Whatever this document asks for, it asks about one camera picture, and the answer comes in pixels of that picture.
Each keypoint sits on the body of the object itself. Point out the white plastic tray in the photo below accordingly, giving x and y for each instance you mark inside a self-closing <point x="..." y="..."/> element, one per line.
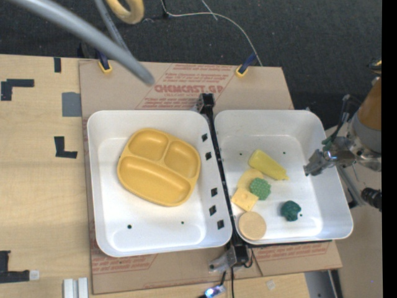
<point x="307" y="203"/>
<point x="155" y="228"/>

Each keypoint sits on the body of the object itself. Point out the brown cardboard board red print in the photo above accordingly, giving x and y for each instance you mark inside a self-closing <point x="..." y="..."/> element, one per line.
<point x="121" y="88"/>

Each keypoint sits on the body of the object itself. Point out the yellow divided plate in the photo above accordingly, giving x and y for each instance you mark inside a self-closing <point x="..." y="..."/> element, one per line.
<point x="155" y="172"/>

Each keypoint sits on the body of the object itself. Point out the green grapes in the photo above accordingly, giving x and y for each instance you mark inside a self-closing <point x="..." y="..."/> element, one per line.
<point x="260" y="188"/>

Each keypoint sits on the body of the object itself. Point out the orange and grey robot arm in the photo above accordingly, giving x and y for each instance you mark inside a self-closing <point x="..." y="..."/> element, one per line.
<point x="370" y="116"/>

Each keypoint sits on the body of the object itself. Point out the dark green broccoli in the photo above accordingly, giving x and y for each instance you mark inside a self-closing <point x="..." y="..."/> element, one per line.
<point x="290" y="210"/>

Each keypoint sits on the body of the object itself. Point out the black cylinder on white bracket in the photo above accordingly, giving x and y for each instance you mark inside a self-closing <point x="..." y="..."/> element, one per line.
<point x="371" y="197"/>

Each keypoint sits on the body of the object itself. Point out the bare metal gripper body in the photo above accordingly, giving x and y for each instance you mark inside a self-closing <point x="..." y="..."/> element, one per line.
<point x="347" y="155"/>

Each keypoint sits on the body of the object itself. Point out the yellow round slice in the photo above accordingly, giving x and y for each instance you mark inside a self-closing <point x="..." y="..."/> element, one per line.
<point x="246" y="178"/>

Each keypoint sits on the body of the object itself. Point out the thin black rod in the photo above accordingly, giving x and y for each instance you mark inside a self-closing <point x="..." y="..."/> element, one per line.
<point x="221" y="166"/>

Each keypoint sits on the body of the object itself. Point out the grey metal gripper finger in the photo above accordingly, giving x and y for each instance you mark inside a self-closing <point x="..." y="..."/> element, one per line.
<point x="314" y="168"/>
<point x="318" y="156"/>

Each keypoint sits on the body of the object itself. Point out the yellow squeeze bottle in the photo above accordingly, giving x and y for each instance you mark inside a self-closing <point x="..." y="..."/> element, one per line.
<point x="266" y="164"/>

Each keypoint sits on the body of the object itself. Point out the tan round biscuit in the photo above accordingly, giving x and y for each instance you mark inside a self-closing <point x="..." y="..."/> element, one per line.
<point x="252" y="226"/>

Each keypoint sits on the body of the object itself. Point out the yellow cheese slice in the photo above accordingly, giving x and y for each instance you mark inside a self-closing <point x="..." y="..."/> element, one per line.
<point x="243" y="200"/>

